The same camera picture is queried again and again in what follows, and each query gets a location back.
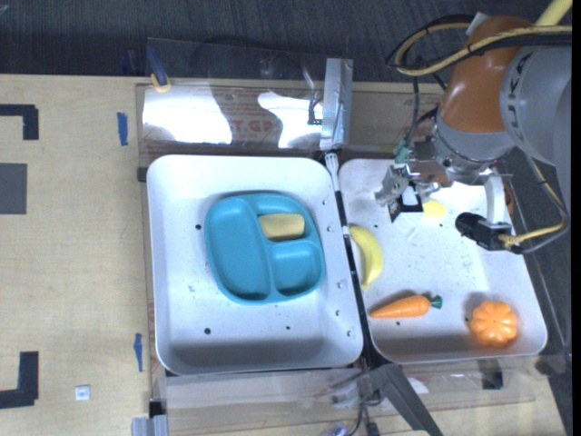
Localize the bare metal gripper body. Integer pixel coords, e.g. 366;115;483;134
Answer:
407;139;458;183

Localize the small yellow round toy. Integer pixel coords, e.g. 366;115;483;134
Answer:
421;199;448;220

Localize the black and white packet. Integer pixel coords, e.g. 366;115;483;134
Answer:
389;183;426;223

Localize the yellow banana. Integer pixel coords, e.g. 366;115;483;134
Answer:
349;224;384;291

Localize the white plastic tray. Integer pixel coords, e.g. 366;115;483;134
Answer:
338;157;549;365
145;154;365;377

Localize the yellow bread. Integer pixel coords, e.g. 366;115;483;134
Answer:
258;212;307;242

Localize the orange carrot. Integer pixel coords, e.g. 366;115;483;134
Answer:
369;293;444;321

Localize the orange pumpkin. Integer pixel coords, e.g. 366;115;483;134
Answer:
468;300;519;349

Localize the blue divided plate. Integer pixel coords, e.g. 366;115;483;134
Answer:
203;191;326;307

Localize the black cylinder on white bracket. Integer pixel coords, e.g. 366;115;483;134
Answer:
454;174;515;252

